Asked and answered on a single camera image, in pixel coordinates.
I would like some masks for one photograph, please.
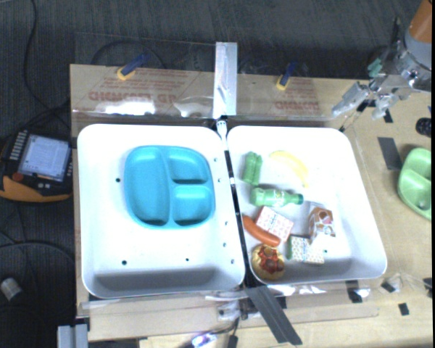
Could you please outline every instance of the toy hot dog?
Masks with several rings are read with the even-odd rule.
[[[277,247],[281,240],[261,227],[258,227],[256,223],[248,215],[243,215],[244,228],[248,231],[250,235],[260,240],[262,243],[269,245],[270,247]]]

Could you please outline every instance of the small box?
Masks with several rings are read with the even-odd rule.
[[[291,235],[287,246],[287,259],[297,262],[324,264],[323,250],[311,246],[308,239]]]
[[[335,237],[334,216],[332,211],[320,206],[311,204],[310,214],[308,215],[310,224],[310,244],[314,242],[320,234]]]
[[[263,206],[256,217],[256,225],[276,235],[285,242],[290,236],[290,231],[294,223],[290,219],[278,214],[270,207]]]

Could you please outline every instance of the green object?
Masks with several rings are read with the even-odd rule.
[[[432,220],[431,170],[431,152],[415,148],[406,157],[398,180],[401,200],[429,220]]]
[[[290,194],[280,189],[252,189],[250,202],[254,206],[282,207],[287,204],[301,205],[305,198],[302,194]]]
[[[376,58],[370,65],[368,65],[369,77],[374,78],[382,69],[382,61],[380,58]]]
[[[262,158],[254,152],[248,152],[245,158],[245,169],[243,174],[243,182],[257,186],[260,184]]]

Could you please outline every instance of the blue plate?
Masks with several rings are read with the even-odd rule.
[[[177,146],[140,146],[127,157],[124,193],[130,216],[147,228],[190,228],[215,211],[203,155]]]

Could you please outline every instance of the green bottle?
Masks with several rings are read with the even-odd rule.
[[[249,198],[254,206],[282,207],[287,204],[301,205],[305,198],[302,194],[290,194],[280,189],[254,188]]]
[[[262,158],[254,152],[249,152],[245,158],[245,169],[242,181],[252,186],[257,186],[260,183]]]

